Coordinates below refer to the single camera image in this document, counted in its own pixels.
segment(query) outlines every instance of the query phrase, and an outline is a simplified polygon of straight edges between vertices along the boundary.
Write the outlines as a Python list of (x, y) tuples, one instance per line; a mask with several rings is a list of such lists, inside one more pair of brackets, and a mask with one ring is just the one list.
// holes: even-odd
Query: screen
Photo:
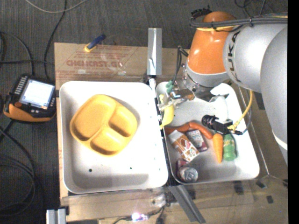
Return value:
[(51, 101), (54, 86), (29, 79), (20, 98), (22, 104), (47, 109)]

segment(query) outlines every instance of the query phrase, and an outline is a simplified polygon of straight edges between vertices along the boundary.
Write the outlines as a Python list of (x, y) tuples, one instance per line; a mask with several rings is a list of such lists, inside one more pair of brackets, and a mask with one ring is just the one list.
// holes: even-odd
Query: gray carpet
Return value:
[[(64, 0), (30, 0), (45, 10), (63, 10)], [(72, 7), (82, 0), (67, 0)], [(105, 34), (116, 45), (147, 46), (148, 28), (162, 28), (163, 47), (188, 48), (194, 29), (189, 26), (190, 12), (210, 6), (212, 11), (226, 11), (236, 18), (259, 15), (263, 0), (90, 0), (67, 11), (59, 24), (47, 54), (47, 61), (54, 63), (53, 42), (88, 43)], [(262, 14), (287, 12), (288, 0), (266, 0)], [(28, 60), (22, 45), (9, 33), (20, 38), (29, 48), (34, 60), (43, 60), (47, 43), (62, 13), (42, 12), (25, 0), (0, 0), (0, 35), (5, 61)], [(42, 64), (34, 63), (36, 76), (44, 77)], [(54, 80), (54, 67), (47, 66), (49, 77)], [(0, 95), (6, 93), (22, 73), (30, 73), (29, 63), (0, 64)], [(44, 223), (42, 209), (59, 207), (58, 156), (56, 117), (39, 125), (13, 123), (6, 132), (21, 143), (33, 159), (37, 186), (35, 198), (28, 209), (12, 217), (0, 217), (0, 223)], [(4, 129), (10, 120), (0, 115), (0, 127)], [(29, 165), (22, 151), (8, 137), (0, 134), (0, 154), (10, 155)], [(30, 191), (30, 178), (12, 167), (0, 166), (0, 210), (14, 202), (20, 202)]]

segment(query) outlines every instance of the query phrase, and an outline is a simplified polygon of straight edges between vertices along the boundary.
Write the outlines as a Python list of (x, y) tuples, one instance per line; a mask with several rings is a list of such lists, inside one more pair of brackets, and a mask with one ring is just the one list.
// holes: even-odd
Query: carrot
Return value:
[(184, 124), (182, 126), (178, 126), (178, 127), (164, 127), (164, 129), (165, 129), (165, 132), (167, 135), (171, 134), (175, 130), (184, 133), (184, 132), (188, 131), (189, 124), (186, 123), (186, 124)]
[(213, 147), (216, 154), (218, 163), (222, 162), (223, 154), (223, 136), (220, 133), (216, 133), (213, 136)]
[(196, 122), (189, 122), (189, 126), (191, 129), (198, 129), (208, 140), (213, 138), (213, 135), (207, 128)]

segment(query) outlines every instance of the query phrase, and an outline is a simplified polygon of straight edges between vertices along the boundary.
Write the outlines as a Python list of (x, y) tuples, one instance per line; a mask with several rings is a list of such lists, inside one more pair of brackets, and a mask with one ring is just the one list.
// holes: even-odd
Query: yellow divided plate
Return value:
[(107, 95), (94, 95), (74, 114), (72, 136), (86, 147), (106, 156), (123, 150), (137, 129), (135, 115)]

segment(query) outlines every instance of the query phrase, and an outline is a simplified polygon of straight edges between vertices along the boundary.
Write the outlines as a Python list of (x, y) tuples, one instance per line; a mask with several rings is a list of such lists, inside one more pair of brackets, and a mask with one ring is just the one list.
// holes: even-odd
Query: green bottle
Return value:
[(226, 134), (223, 136), (223, 159), (226, 161), (232, 161), (236, 157), (234, 137), (230, 133)]

